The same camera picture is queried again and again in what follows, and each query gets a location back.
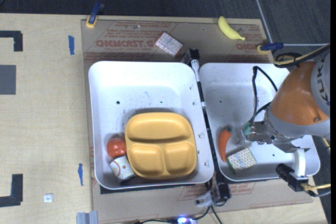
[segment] beige table surface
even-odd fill
[[[0,14],[0,30],[20,30],[24,51],[0,38],[0,65],[16,65],[16,94],[0,95],[0,197],[23,174],[23,202],[0,208],[0,223],[76,223],[92,210],[81,15]],[[104,16],[104,19],[214,23],[211,18]],[[245,23],[259,20],[232,19]],[[75,38],[70,55],[68,35]],[[44,194],[53,193],[53,202]],[[321,202],[219,213],[224,223],[327,223]],[[198,223],[216,223],[213,214]]]

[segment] yellow dish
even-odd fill
[[[189,121],[170,112],[143,113],[129,119],[125,130],[127,157],[143,178],[167,179],[190,174],[197,154]]]

